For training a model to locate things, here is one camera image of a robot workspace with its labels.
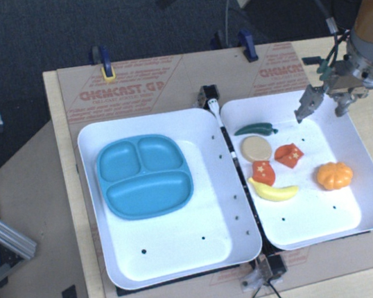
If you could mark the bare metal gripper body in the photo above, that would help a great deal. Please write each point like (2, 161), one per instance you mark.
(345, 79)

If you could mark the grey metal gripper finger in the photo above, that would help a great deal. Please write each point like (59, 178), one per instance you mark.
(309, 101)
(341, 105)

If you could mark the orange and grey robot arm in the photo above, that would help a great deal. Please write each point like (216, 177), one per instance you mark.
(368, 21)

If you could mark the red toy with yellow stars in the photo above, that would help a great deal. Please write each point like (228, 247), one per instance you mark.
(289, 156)
(264, 172)

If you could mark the green chili pepper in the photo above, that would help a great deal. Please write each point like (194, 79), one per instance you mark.
(255, 129)

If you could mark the orange pumpkin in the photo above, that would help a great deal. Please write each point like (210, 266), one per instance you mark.
(334, 175)

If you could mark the beige round biscuit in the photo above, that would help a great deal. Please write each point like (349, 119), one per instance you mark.
(256, 148)

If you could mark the thin black and white rod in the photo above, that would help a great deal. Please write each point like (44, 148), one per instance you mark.
(234, 156)

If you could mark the yellow banana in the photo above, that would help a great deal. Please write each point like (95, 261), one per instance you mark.
(276, 193)

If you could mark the white plastic tray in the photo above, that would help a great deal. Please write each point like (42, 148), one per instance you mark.
(172, 238)
(309, 216)

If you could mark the brown cardboard board, red print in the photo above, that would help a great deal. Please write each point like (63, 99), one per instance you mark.
(148, 87)

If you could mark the blue divided plate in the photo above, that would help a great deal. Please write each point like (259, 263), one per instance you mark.
(147, 189)

